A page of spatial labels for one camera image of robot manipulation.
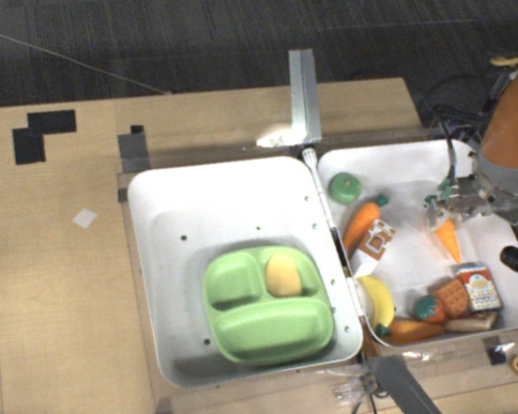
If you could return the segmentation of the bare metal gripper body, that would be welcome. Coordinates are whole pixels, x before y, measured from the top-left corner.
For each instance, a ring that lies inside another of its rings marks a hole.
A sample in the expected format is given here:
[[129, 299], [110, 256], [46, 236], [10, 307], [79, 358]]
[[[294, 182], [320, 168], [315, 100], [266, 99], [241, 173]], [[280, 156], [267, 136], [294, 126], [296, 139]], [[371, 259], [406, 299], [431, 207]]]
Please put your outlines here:
[[456, 214], [461, 220], [490, 216], [494, 213], [494, 200], [493, 194], [476, 176], [458, 176], [451, 187], [448, 199], [449, 212]]

